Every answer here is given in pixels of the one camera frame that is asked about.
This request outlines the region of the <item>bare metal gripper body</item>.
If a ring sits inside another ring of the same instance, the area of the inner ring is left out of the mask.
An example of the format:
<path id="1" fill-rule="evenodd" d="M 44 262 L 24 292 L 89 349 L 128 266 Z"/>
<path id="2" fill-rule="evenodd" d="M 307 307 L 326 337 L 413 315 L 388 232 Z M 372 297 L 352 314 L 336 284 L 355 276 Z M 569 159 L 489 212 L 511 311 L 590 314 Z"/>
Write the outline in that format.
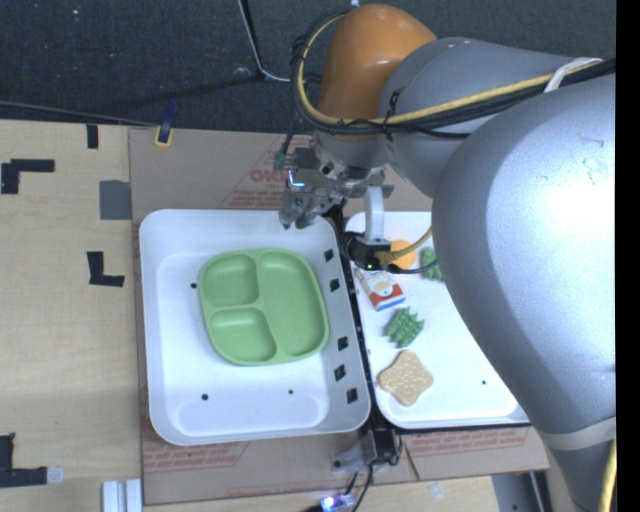
<path id="1" fill-rule="evenodd" d="M 380 188 L 386 196 L 383 167 L 346 165 L 314 147 L 298 147 L 287 154 L 286 173 L 286 189 L 298 195 L 359 198 L 370 188 Z"/>

